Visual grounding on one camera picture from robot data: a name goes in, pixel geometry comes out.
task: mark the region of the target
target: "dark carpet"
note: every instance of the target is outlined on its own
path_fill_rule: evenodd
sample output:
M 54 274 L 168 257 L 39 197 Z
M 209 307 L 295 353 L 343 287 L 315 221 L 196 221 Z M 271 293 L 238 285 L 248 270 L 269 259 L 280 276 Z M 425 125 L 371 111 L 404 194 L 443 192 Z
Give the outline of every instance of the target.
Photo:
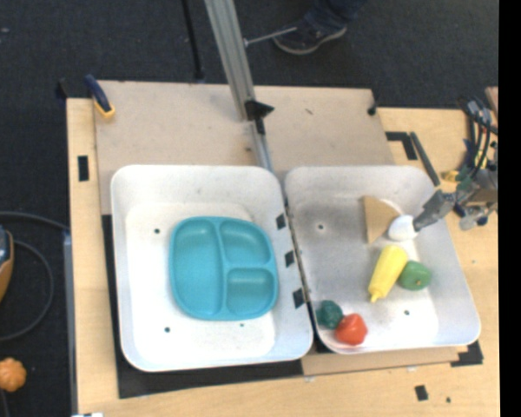
M 234 0 L 242 34 L 277 30 L 311 0 Z M 224 83 L 202 0 L 189 0 L 207 83 Z M 499 0 L 370 0 L 345 39 L 311 56 L 271 42 L 247 49 L 255 85 L 370 88 L 381 106 L 453 108 L 498 86 Z M 83 77 L 193 82 L 180 0 L 0 0 L 0 210 L 69 222 L 65 113 L 56 84 L 85 97 Z M 0 343 L 28 381 L 8 394 L 14 417 L 71 414 L 62 233 L 33 222 L 1 222 L 37 247 L 54 269 L 45 320 Z M 35 317 L 48 293 L 38 260 L 18 253 L 0 306 L 0 334 Z

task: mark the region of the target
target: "blue plate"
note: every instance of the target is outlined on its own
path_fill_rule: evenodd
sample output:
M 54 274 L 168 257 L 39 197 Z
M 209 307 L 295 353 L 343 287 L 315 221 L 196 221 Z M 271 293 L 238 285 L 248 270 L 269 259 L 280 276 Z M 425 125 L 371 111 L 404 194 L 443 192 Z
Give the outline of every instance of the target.
M 179 222 L 170 237 L 169 276 L 178 306 L 203 320 L 248 320 L 278 297 L 268 236 L 256 224 L 219 216 Z

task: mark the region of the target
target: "white tray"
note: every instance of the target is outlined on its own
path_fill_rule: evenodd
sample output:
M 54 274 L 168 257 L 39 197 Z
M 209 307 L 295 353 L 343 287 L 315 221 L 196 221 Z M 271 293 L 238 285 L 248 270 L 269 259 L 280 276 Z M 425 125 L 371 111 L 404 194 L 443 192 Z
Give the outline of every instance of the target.
M 363 344 L 354 347 L 317 323 L 328 348 L 358 354 L 463 346 L 478 338 L 478 314 L 444 220 L 400 243 L 410 259 L 432 271 L 431 284 L 420 291 L 396 285 L 385 299 L 369 301 L 376 260 L 392 242 L 383 236 L 367 244 L 362 197 L 371 195 L 402 214 L 418 215 L 434 191 L 425 173 L 407 166 L 305 167 L 290 172 L 285 184 L 312 308 L 335 301 L 344 314 L 360 314 L 368 327 Z
M 111 182 L 115 275 L 122 351 L 142 371 L 246 365 L 299 359 L 311 347 L 307 305 L 274 175 L 258 167 L 132 165 Z M 184 314 L 169 286 L 172 228 L 191 216 L 228 216 L 256 223 L 270 237 L 280 292 L 274 308 L 246 321 L 204 321 Z

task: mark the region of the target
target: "sneaker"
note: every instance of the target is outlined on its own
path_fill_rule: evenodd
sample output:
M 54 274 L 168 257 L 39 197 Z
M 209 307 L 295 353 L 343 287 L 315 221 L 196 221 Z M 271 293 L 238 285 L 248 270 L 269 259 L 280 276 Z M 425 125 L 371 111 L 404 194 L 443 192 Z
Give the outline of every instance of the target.
M 346 34 L 347 30 L 347 28 L 344 27 L 332 34 L 325 34 L 314 28 L 304 18 L 299 20 L 299 22 L 286 26 L 282 30 L 293 27 L 296 27 L 297 30 L 275 37 L 274 43 L 276 43 L 281 50 L 298 56 L 316 51 L 324 42 L 342 37 Z

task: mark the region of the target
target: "yellow toy eggplant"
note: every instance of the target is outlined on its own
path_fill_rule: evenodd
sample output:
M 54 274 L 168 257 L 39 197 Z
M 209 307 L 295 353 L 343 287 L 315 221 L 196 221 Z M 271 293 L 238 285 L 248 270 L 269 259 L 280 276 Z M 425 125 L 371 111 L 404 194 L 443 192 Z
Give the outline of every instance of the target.
M 368 286 L 371 302 L 388 295 L 408 259 L 407 252 L 400 246 L 389 244 L 382 249 Z

